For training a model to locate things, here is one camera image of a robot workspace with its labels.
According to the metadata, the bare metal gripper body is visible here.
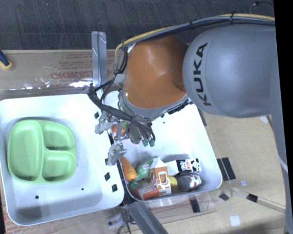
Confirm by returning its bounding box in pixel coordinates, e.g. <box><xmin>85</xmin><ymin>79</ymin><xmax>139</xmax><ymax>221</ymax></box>
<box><xmin>111</xmin><ymin>112</ymin><xmax>156</xmax><ymax>146</ymax></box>

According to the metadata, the small orange toy food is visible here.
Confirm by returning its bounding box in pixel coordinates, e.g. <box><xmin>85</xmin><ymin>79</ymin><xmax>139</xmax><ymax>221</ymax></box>
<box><xmin>111</xmin><ymin>123</ymin><xmax>126</xmax><ymax>137</ymax></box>

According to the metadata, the orange carrot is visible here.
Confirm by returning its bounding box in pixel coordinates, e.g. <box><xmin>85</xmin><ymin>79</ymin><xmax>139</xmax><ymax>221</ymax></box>
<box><xmin>119</xmin><ymin>155</ymin><xmax>140</xmax><ymax>189</ymax></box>

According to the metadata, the green plastic bottle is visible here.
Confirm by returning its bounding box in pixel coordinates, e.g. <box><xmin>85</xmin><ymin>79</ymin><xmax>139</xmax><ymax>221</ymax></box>
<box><xmin>134</xmin><ymin>155</ymin><xmax>160</xmax><ymax>181</ymax></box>

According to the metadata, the orange packet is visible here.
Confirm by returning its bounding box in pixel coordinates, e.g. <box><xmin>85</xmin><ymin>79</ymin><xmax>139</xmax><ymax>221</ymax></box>
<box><xmin>128</xmin><ymin>179</ymin><xmax>160</xmax><ymax>202</ymax></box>

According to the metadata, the white plastic tray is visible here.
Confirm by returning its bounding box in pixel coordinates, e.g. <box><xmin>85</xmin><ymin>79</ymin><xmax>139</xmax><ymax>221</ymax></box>
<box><xmin>0</xmin><ymin>89</ymin><xmax>127</xmax><ymax>228</ymax></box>
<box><xmin>101</xmin><ymin>82</ymin><xmax>225</xmax><ymax>206</ymax></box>

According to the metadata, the orange and white carton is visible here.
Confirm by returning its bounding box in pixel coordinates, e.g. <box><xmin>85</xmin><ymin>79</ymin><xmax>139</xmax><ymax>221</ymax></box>
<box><xmin>147</xmin><ymin>156</ymin><xmax>173</xmax><ymax>198</ymax></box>

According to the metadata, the yellow toy food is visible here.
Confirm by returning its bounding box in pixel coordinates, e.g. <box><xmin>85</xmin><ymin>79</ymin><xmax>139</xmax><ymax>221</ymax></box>
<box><xmin>168</xmin><ymin>174</ymin><xmax>180</xmax><ymax>189</ymax></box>

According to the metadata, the black and white carton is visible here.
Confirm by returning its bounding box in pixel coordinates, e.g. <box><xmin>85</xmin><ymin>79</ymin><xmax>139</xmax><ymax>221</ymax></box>
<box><xmin>165</xmin><ymin>157</ymin><xmax>201</xmax><ymax>177</ymax></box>

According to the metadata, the green divided plate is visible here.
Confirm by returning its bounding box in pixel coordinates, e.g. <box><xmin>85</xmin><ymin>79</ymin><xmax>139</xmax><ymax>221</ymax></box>
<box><xmin>3</xmin><ymin>115</ymin><xmax>80</xmax><ymax>188</ymax></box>

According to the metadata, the small grey can orange print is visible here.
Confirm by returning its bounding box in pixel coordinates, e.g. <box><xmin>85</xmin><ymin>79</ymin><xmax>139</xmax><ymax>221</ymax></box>
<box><xmin>176</xmin><ymin>171</ymin><xmax>203</xmax><ymax>193</ymax></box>

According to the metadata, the brown cardboard board red print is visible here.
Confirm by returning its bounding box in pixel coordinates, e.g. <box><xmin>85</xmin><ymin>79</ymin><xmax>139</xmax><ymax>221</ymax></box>
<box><xmin>0</xmin><ymin>32</ymin><xmax>219</xmax><ymax>234</ymax></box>

